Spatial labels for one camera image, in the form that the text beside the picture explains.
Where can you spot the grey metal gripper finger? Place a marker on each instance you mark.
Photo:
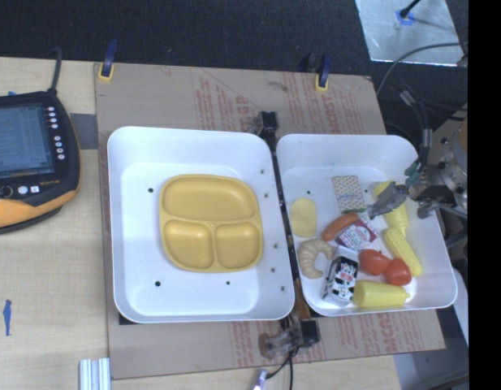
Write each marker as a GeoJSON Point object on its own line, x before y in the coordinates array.
{"type": "Point", "coordinates": [387, 200]}
{"type": "Point", "coordinates": [429, 209]}

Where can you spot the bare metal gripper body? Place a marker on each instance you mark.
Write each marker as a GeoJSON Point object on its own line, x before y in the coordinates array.
{"type": "Point", "coordinates": [443, 183]}

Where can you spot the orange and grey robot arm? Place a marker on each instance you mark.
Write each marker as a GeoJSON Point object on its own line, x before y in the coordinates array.
{"type": "Point", "coordinates": [463, 134]}

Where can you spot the patterned small carton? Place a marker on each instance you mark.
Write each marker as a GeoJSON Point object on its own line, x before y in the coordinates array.
{"type": "Point", "coordinates": [348, 193]}

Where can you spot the red and white packet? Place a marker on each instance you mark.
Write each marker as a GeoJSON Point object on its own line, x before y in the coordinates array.
{"type": "Point", "coordinates": [356, 236]}

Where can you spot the yellow corn cob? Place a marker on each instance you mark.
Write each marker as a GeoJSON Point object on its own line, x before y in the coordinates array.
{"type": "Point", "coordinates": [402, 250]}

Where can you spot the orange sausage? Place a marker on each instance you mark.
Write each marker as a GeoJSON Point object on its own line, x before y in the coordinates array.
{"type": "Point", "coordinates": [338, 226]}

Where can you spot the red pepper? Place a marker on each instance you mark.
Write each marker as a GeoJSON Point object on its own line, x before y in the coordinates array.
{"type": "Point", "coordinates": [372, 262]}
{"type": "Point", "coordinates": [398, 272]}

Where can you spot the white plastic tray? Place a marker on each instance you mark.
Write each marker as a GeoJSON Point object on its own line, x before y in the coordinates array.
{"type": "Point", "coordinates": [140, 226]}
{"type": "Point", "coordinates": [315, 157]}

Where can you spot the pale yellow oval slice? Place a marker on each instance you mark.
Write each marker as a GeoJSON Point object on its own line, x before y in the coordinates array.
{"type": "Point", "coordinates": [303, 217]}

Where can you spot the cow print carton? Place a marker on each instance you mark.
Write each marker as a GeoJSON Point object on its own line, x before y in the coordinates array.
{"type": "Point", "coordinates": [342, 276]}

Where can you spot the beige croissant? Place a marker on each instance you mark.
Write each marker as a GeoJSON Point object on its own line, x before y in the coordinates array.
{"type": "Point", "coordinates": [309, 258]}

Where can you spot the thin black and white rod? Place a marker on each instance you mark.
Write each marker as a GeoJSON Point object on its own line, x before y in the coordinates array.
{"type": "Point", "coordinates": [283, 213]}

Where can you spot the yellow divided plate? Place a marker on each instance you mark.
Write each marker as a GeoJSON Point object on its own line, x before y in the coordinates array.
{"type": "Point", "coordinates": [209, 201]}

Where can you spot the brown cardboard board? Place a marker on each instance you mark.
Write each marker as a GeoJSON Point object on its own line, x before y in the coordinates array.
{"type": "Point", "coordinates": [161, 96]}

